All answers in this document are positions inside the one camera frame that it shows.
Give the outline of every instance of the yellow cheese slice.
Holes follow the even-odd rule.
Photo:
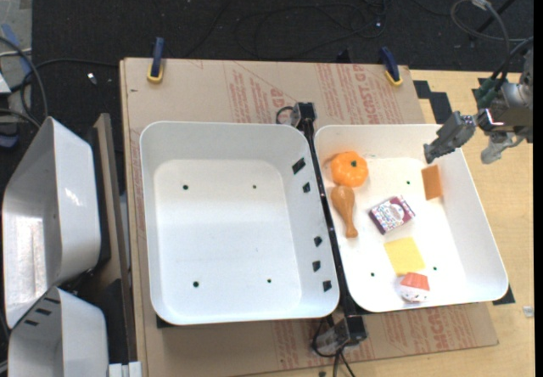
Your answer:
[[[397,276],[423,270],[424,260],[412,237],[395,239],[384,243],[384,249]]]

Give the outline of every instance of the hole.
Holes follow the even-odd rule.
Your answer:
[[[294,172],[294,175],[298,173],[300,170],[302,170],[305,167],[305,160],[303,158],[300,158],[298,161],[296,161],[296,164],[292,166],[292,171]]]
[[[40,313],[41,315],[51,315],[51,311],[49,311],[48,309],[42,309],[40,307],[36,309],[36,312]]]

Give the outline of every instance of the metal bracket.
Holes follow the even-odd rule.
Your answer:
[[[333,259],[336,266],[338,276],[340,305],[342,307],[344,318],[333,326],[335,332],[335,342],[344,342],[345,345],[355,345],[367,338],[366,327],[362,317],[363,312],[355,304],[355,301],[350,296],[347,286],[347,279],[339,253],[338,239],[336,237],[335,227],[333,225],[332,213],[326,197],[326,190],[322,181],[321,168],[316,157],[315,150],[315,127],[316,112],[313,103],[303,102],[296,103],[291,113],[291,125],[302,131],[307,139],[310,147],[311,158],[313,160],[313,168],[315,169],[316,182],[321,195],[322,209],[328,226],[328,234],[332,245]]]

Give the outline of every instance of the cardboard sheet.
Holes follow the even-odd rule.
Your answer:
[[[121,62],[128,159],[132,169],[132,273],[138,359],[148,377],[228,377],[330,364],[310,348],[318,321],[157,326],[148,290],[148,258],[139,135],[153,121],[272,123],[298,101],[328,124],[422,123],[410,72],[391,86],[381,65],[167,60],[162,83],[147,82],[150,59]],[[369,337],[345,352],[349,362],[491,346],[496,332],[486,304],[365,316]]]

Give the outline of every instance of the orange block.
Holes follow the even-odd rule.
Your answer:
[[[439,168],[437,164],[422,169],[424,193],[426,194],[426,200],[434,199],[443,195],[443,188],[441,187],[441,177],[439,175]]]

